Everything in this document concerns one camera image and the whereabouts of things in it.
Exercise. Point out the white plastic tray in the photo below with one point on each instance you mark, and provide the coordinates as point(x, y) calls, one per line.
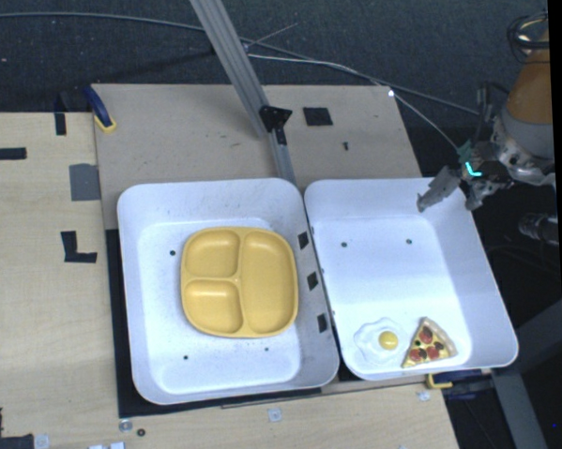
point(223, 367)
point(387, 279)

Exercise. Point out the black cylinder on white bracket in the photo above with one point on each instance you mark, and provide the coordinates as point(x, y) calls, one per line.
point(537, 228)

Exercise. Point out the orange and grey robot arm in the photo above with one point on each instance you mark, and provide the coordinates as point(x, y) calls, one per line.
point(532, 93)

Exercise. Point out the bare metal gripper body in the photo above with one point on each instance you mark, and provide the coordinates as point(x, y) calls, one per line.
point(494, 170)

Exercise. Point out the yellow pizza slice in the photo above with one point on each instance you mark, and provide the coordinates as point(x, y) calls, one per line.
point(428, 345)

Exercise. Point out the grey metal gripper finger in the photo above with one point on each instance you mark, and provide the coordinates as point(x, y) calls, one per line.
point(438, 188)
point(477, 196)

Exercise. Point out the yellow divided plate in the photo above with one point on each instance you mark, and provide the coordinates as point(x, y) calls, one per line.
point(265, 280)

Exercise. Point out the white and yellow fried egg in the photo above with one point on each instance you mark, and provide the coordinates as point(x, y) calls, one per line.
point(379, 342)

